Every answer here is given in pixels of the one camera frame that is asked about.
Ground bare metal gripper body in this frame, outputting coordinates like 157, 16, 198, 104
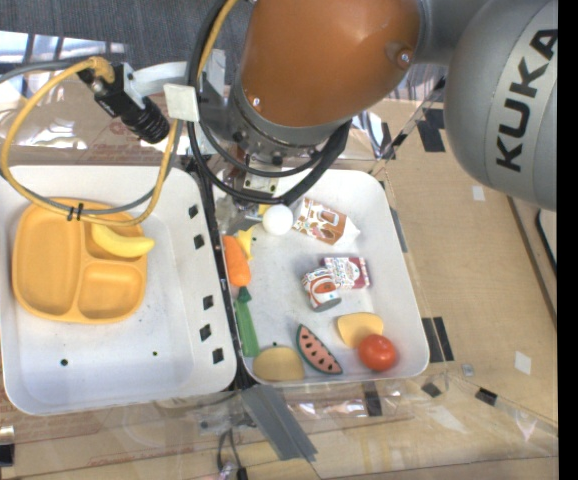
217, 126, 331, 204

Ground white carton with brown print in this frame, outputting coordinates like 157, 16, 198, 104
291, 196, 362, 247

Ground yellow banana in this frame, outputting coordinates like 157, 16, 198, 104
90, 222, 156, 260

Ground yellow cheese wedge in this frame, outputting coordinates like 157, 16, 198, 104
336, 311, 385, 350

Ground orange divided plate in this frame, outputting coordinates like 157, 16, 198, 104
11, 198, 149, 325

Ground small yellow toy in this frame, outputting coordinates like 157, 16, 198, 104
233, 224, 261, 262

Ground red tomato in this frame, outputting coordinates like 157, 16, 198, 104
357, 333, 399, 373

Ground thin black rod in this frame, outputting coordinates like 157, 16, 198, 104
196, 166, 248, 390

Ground black cylinder on white bracket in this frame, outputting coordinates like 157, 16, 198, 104
77, 60, 201, 145

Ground green toy vegetable stalk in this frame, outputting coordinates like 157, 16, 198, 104
233, 286, 262, 359

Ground watermelon slice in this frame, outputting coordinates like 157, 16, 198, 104
295, 323, 345, 376

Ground red and white carton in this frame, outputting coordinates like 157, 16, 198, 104
323, 255, 372, 291

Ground white plastic tray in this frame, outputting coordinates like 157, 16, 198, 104
212, 167, 431, 387
0, 164, 238, 416

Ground white and orange can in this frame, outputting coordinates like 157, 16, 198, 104
300, 266, 343, 314

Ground orange carrot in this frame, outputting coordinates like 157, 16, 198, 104
222, 234, 253, 288

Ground white ball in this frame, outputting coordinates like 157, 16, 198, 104
261, 203, 295, 237

